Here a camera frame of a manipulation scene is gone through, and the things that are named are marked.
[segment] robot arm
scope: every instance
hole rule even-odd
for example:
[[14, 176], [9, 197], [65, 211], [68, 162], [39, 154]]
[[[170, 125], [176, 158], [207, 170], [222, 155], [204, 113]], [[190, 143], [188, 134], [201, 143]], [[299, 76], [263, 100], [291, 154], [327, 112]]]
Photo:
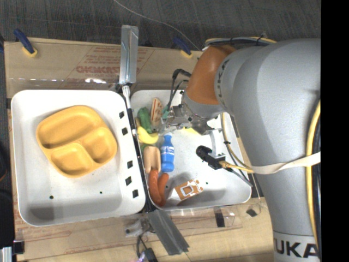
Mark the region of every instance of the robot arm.
[[[319, 39], [239, 50], [210, 46], [192, 73], [180, 114], [206, 134], [206, 122], [228, 112], [251, 164], [267, 166], [306, 155], [309, 124], [319, 101]], [[275, 261], [320, 261], [305, 168], [256, 176], [270, 211]]]

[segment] black cable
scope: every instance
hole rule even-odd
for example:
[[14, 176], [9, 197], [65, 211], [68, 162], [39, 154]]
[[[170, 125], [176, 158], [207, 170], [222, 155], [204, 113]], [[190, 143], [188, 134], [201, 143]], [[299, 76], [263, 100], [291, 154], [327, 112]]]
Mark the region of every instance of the black cable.
[[176, 88], [174, 89], [174, 91], [173, 91], [173, 97], [175, 96], [175, 94], [176, 94], [176, 92], [177, 92], [177, 90], [179, 89], [179, 87], [182, 85], [182, 83], [184, 83], [184, 82], [189, 82], [188, 80], [182, 80], [182, 81], [180, 81], [179, 82], [179, 84], [177, 84], [177, 86], [176, 86]]
[[[321, 150], [321, 120], [318, 118], [313, 145], [312, 153], [317, 153]], [[318, 243], [318, 252], [320, 260], [322, 260], [322, 240], [321, 240], [321, 163], [312, 166], [312, 194], [313, 194], [313, 206], [315, 214], [315, 228], [316, 238]]]
[[187, 76], [187, 77], [190, 77], [191, 74], [183, 69], [176, 69], [174, 70], [173, 74], [172, 74], [172, 84], [171, 84], [171, 92], [170, 92], [170, 100], [169, 102], [167, 103], [167, 109], [169, 110], [170, 107], [171, 107], [171, 103], [172, 103], [172, 100], [173, 100], [173, 97], [175, 96], [179, 86], [177, 85], [177, 88], [175, 91], [173, 91], [174, 87], [175, 87], [175, 81], [176, 81], [176, 78], [179, 74], [182, 74], [184, 76]]
[[[220, 122], [220, 123], [221, 123], [221, 127], [222, 127], [222, 129], [223, 129], [222, 116], [221, 116], [221, 122]], [[230, 158], [233, 160], [234, 165], [235, 165], [235, 166], [238, 166], [238, 163], [236, 162], [234, 156], [233, 156], [233, 155], [231, 154], [231, 152], [230, 152], [230, 149], [229, 149], [229, 146], [228, 146], [228, 144], [230, 144], [230, 142], [225, 140], [224, 135], [223, 135], [223, 139], [224, 139], [224, 144], [225, 144], [225, 146], [226, 146], [226, 148], [227, 148], [227, 151], [228, 151], [228, 153], [229, 153]], [[245, 176], [245, 174], [242, 172], [241, 169], [239, 169], [239, 172], [240, 172], [241, 175], [245, 178], [245, 180], [248, 181], [249, 186], [251, 186], [251, 183], [250, 183], [249, 179]]]
[[152, 233], [155, 233], [155, 231], [153, 230], [152, 227], [148, 228], [146, 231], [144, 231], [141, 235], [139, 235], [137, 237], [137, 244], [136, 244], [136, 253], [137, 253], [137, 256], [138, 258], [141, 256], [141, 253], [140, 253], [140, 244], [142, 242], [143, 246], [145, 249], [148, 249], [146, 244], [144, 243], [144, 241], [142, 240], [142, 236], [145, 234], [145, 232], [152, 232]]
[[141, 253], [140, 253], [140, 243], [141, 243], [141, 242], [142, 242], [144, 248], [147, 249], [145, 243], [144, 243], [143, 240], [142, 240], [142, 236], [143, 236], [144, 233], [145, 233], [145, 232], [143, 232], [141, 235], [139, 235], [139, 236], [137, 237], [136, 253], [137, 253], [138, 258], [141, 257]]
[[225, 168], [228, 172], [232, 172], [233, 174], [237, 175], [239, 178], [241, 178], [245, 183], [247, 183], [250, 187], [253, 187], [253, 184], [250, 183], [250, 181], [245, 177], [244, 174], [242, 174], [242, 176], [240, 174], [238, 174], [237, 172], [235, 172], [233, 169], [231, 168]]
[[254, 39], [251, 37], [237, 37], [237, 38], [230, 38], [230, 39], [221, 39], [217, 41], [208, 41], [204, 45], [205, 46], [222, 46], [224, 44], [230, 44], [230, 45], [237, 45], [237, 44], [255, 44], [255, 45], [261, 45], [261, 46], [267, 46], [270, 45], [271, 42], [262, 40], [263, 36], [259, 37], [258, 39]]

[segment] white tray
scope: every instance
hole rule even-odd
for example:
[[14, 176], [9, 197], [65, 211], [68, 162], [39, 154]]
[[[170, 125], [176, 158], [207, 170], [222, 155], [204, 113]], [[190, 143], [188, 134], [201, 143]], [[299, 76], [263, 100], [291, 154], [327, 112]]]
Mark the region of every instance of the white tray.
[[[140, 108], [147, 107], [151, 109], [152, 99], [157, 97], [163, 105], [168, 103], [170, 98], [169, 90], [141, 90], [135, 92], [131, 97], [131, 106], [134, 109], [134, 116]], [[181, 95], [179, 91], [174, 96], [172, 105], [180, 104]], [[239, 150], [237, 139], [232, 128], [230, 117], [225, 116], [227, 135], [230, 137], [231, 146], [240, 159], [241, 152]], [[220, 119], [210, 121], [210, 126], [220, 128]], [[171, 206], [168, 203], [162, 207], [164, 210], [181, 210], [181, 209], [200, 209], [214, 206], [235, 205], [246, 202], [251, 197], [251, 187], [248, 186], [235, 174], [224, 169], [214, 170], [203, 162], [196, 155], [196, 149], [200, 145], [212, 148], [212, 143], [209, 135], [199, 135], [188, 132], [187, 130], [177, 130], [173, 133], [172, 143], [174, 146], [174, 166], [173, 172], [169, 173], [170, 179], [167, 182], [165, 195], [167, 196], [170, 190], [191, 178], [199, 179], [203, 186], [203, 192], [193, 198], [181, 202], [178, 206]], [[222, 152], [226, 155], [226, 160], [232, 163], [225, 146], [222, 147]]]
[[[116, 137], [118, 152], [112, 161], [92, 173], [67, 178], [41, 151], [35, 131], [40, 121], [74, 105], [90, 106], [103, 118]], [[14, 95], [11, 110], [19, 212], [28, 224], [43, 226], [119, 217], [135, 214], [144, 207], [140, 168], [127, 110], [119, 94], [25, 90]]]

